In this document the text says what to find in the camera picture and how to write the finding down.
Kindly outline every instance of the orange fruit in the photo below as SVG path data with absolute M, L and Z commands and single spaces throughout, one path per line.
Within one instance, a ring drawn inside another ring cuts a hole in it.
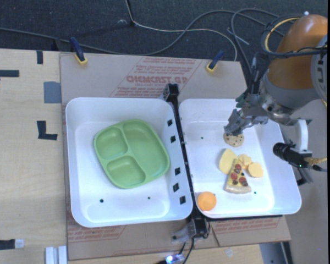
M 212 192 L 201 192 L 197 197 L 197 205 L 200 210 L 212 210 L 216 205 L 216 197 Z

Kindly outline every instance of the cardboard box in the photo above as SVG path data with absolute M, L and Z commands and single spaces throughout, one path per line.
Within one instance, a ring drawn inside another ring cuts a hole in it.
M 87 59 L 85 65 L 80 65 L 72 53 L 60 54 L 69 260 L 177 252 L 183 243 L 174 242 L 172 233 L 181 230 L 186 220 L 102 228 L 85 228 L 74 221 L 69 196 L 66 104 L 76 97 L 161 98 L 167 83 L 179 85 L 179 101 L 236 98 L 246 88 L 241 66 L 220 61 L 210 73 L 205 69 L 209 60 L 104 54 L 87 54 Z M 210 225 L 208 238 L 197 240 L 195 249 L 290 240 L 283 216 L 230 219 Z

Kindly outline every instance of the cookie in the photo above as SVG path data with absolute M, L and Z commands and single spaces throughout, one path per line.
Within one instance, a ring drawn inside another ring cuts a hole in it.
M 244 137 L 243 137 L 243 134 L 239 134 L 237 136 L 234 136 L 232 134 L 224 133 L 224 140 L 231 147 L 239 147 L 239 146 L 242 146 Z

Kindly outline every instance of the green plate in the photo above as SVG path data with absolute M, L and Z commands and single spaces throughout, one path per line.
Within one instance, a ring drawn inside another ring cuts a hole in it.
M 99 131 L 94 138 L 94 149 L 110 181 L 123 189 L 149 183 L 170 167 L 161 139 L 147 122 L 139 119 Z

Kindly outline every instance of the blue clip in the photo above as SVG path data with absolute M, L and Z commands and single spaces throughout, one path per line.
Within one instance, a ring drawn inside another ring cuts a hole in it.
M 80 64 L 85 64 L 87 62 L 87 58 L 84 56 L 81 46 L 79 45 L 76 38 L 70 38 L 70 44 L 75 52 L 75 58 Z
M 221 60 L 221 58 L 224 56 L 224 51 L 223 50 L 220 50 L 215 58 L 208 63 L 208 65 L 206 66 L 206 69 L 209 71 L 209 72 L 213 72 L 214 71 L 214 68 L 216 67 L 216 64 L 218 61 Z

